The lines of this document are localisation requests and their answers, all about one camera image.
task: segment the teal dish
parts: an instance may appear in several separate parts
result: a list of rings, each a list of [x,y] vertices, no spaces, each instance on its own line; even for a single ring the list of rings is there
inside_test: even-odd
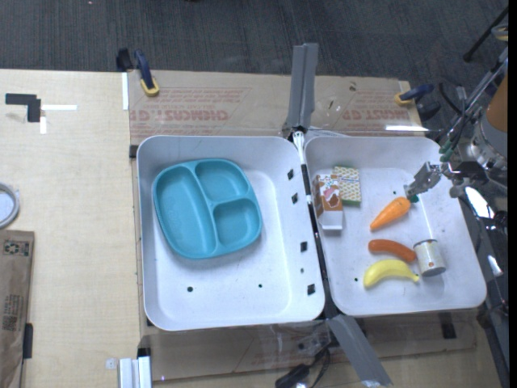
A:
[[[250,181],[226,159],[200,159],[166,168],[153,182],[153,200],[169,246],[189,259],[241,250],[262,230]]]

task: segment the brown paper bag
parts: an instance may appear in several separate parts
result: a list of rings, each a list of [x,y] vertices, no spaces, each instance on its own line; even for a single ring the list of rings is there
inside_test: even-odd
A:
[[[34,233],[0,230],[0,387],[19,388]]]

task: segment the banana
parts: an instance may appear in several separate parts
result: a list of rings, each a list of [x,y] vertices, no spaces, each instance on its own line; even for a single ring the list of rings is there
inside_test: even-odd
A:
[[[418,281],[418,275],[414,274],[409,266],[402,260],[385,259],[370,266],[363,277],[365,288],[370,288],[386,277],[405,277],[413,282]]]

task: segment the tin can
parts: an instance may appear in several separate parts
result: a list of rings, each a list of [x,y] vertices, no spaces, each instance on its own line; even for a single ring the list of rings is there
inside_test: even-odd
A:
[[[445,272],[445,262],[436,240],[433,238],[422,240],[413,246],[413,250],[417,254],[418,267],[422,276],[436,276]]]

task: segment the light wood surface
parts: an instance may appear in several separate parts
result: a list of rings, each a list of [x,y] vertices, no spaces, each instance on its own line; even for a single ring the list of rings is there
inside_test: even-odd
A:
[[[47,112],[46,134],[24,120],[24,107],[0,105],[0,180],[19,190],[21,202],[9,228],[36,234],[28,318],[34,341],[22,386],[115,387],[116,370],[106,360],[136,357],[140,341],[121,75],[0,70],[0,87],[37,95],[42,104],[78,105]],[[394,385],[499,386],[484,331],[474,326],[473,349],[383,360]],[[269,387],[283,374],[156,385]],[[343,379],[363,386],[348,363],[332,365],[320,386],[342,386]]]

